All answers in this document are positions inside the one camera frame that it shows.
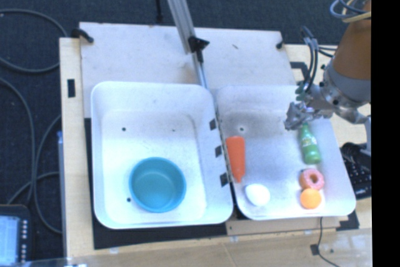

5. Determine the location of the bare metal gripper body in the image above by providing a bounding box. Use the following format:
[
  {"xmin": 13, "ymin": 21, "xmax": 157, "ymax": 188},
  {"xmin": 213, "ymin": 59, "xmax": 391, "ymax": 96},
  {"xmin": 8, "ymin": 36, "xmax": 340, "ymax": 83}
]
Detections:
[{"xmin": 300, "ymin": 81, "xmax": 368, "ymax": 124}]

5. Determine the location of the green bottle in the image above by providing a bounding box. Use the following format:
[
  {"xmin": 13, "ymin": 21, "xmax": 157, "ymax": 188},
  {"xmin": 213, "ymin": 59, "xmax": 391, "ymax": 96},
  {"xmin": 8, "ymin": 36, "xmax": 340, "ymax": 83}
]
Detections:
[{"xmin": 299, "ymin": 122, "xmax": 323, "ymax": 165}]

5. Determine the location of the white plastic tray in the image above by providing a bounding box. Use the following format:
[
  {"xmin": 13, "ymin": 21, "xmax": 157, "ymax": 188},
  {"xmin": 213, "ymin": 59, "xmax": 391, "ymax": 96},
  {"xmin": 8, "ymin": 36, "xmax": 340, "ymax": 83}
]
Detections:
[
  {"xmin": 90, "ymin": 81, "xmax": 235, "ymax": 230},
  {"xmin": 214, "ymin": 84, "xmax": 358, "ymax": 221}
]

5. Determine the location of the pink doughnut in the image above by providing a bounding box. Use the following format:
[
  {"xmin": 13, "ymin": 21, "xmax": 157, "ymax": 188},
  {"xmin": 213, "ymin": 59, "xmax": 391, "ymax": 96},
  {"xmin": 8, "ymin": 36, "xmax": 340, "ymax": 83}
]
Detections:
[{"xmin": 299, "ymin": 168, "xmax": 325, "ymax": 191}]

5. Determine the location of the orange carrot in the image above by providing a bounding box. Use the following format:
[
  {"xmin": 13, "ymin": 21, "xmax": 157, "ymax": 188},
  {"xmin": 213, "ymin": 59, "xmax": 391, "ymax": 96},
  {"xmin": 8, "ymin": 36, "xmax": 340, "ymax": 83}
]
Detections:
[{"xmin": 225, "ymin": 135, "xmax": 246, "ymax": 184}]

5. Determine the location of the orange fruit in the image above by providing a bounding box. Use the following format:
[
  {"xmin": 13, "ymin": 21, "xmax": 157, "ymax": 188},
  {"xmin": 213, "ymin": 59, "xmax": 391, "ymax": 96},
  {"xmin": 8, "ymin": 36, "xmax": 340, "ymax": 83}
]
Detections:
[{"xmin": 299, "ymin": 188, "xmax": 323, "ymax": 210}]

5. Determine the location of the white egg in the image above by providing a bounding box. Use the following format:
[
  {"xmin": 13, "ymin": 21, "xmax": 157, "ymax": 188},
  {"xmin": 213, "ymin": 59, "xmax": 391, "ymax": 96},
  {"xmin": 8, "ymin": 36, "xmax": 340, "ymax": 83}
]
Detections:
[{"xmin": 244, "ymin": 183, "xmax": 271, "ymax": 207}]

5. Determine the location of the thin black and white rod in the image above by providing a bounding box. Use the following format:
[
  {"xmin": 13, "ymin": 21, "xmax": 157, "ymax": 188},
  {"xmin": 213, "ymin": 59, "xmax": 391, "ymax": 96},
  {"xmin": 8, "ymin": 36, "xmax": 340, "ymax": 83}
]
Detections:
[{"xmin": 194, "ymin": 51, "xmax": 234, "ymax": 189}]

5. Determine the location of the blue bowl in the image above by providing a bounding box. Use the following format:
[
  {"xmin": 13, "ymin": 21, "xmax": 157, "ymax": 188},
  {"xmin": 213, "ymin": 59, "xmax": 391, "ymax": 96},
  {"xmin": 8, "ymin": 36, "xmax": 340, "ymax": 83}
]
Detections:
[{"xmin": 128, "ymin": 156, "xmax": 188, "ymax": 214}]

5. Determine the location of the pale wooden board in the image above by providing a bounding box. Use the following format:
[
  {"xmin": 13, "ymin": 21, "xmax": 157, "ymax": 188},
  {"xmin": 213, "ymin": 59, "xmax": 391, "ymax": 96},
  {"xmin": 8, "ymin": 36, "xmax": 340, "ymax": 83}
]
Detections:
[{"xmin": 59, "ymin": 37, "xmax": 372, "ymax": 258}]

